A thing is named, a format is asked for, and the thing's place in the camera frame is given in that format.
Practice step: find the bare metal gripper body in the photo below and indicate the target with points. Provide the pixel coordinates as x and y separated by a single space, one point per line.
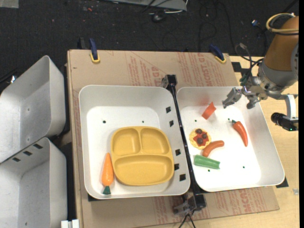
255 88

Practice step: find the orange carrot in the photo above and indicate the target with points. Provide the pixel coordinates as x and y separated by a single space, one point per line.
107 170

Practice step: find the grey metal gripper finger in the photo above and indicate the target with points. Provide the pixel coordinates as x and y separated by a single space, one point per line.
231 98
252 103

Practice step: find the thin black rod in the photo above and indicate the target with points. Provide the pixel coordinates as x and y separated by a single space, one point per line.
183 132

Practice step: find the red chili pepper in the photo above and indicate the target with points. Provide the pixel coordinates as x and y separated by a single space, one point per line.
241 130

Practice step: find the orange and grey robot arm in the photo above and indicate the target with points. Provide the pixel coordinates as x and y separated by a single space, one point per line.
280 46

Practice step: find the orange sausage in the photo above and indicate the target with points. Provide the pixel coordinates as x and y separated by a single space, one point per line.
212 147

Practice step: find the black computer mouse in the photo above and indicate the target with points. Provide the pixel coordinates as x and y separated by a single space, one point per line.
158 16

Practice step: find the brown cardboard board red print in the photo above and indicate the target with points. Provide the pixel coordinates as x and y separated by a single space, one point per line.
123 68

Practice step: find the green celery stick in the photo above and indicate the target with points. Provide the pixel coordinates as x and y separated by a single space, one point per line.
205 162

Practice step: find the orange wedge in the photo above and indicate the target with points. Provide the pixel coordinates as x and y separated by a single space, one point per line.
209 111

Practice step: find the yellow round pizza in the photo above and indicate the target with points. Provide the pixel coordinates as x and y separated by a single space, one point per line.
200 139

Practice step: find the black cylinder on white bracket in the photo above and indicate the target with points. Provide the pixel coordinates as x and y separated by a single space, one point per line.
283 121

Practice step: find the white plastic tray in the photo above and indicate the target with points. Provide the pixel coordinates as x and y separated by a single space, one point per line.
123 98
33 186
31 108
237 174

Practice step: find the yellow divided plate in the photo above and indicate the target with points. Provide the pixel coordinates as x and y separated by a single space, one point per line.
142 167

